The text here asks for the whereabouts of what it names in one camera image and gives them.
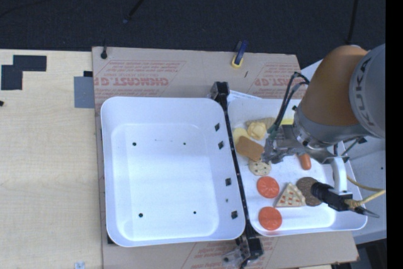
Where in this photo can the beige toy biscuit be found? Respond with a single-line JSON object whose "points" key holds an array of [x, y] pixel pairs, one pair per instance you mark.
{"points": [[258, 168]]}

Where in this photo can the toy pizza slice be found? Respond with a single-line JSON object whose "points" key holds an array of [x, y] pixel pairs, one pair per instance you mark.
{"points": [[291, 198]]}

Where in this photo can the beige toy croissant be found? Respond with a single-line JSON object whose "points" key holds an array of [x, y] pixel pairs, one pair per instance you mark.
{"points": [[263, 120]]}

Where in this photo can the orange toy fruit slice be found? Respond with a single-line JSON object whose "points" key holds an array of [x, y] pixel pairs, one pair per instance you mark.
{"points": [[270, 218], [268, 187]]}

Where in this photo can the pale yellow round toy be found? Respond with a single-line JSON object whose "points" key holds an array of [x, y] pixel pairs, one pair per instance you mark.
{"points": [[238, 135]]}

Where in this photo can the brown cardboard board red print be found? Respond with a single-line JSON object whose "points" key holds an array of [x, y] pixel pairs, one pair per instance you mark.
{"points": [[176, 75]]}

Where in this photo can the thin black rod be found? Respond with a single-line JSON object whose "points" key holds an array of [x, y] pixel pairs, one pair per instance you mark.
{"points": [[236, 163]]}

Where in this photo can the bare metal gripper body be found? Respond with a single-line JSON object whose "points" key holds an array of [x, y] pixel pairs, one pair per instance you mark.
{"points": [[288, 141]]}

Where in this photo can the white paper sheet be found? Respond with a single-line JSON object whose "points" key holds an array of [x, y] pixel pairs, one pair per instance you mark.
{"points": [[244, 95]]}

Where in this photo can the black cylinder on white bracket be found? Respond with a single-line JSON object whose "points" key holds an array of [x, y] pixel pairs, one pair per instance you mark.
{"points": [[327, 193]]}

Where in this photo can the white plastic tray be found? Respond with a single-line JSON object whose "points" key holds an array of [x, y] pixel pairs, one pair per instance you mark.
{"points": [[292, 220], [170, 170]]}

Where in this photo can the brown toy cookie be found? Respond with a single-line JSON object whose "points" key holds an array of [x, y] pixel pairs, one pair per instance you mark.
{"points": [[306, 186], [311, 200]]}

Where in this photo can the brown toy bread slice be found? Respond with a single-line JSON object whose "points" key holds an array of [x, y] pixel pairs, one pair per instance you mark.
{"points": [[249, 148]]}

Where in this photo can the pale yellow toy bread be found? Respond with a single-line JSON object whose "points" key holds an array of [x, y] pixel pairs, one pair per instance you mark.
{"points": [[256, 130]]}

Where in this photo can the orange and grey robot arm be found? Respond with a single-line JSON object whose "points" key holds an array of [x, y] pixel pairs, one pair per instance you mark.
{"points": [[333, 94]]}

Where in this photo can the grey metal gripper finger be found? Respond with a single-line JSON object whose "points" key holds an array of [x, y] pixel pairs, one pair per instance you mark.
{"points": [[267, 152], [277, 157]]}

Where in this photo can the orange toy sausage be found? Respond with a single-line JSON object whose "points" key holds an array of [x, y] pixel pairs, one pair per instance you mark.
{"points": [[304, 162]]}

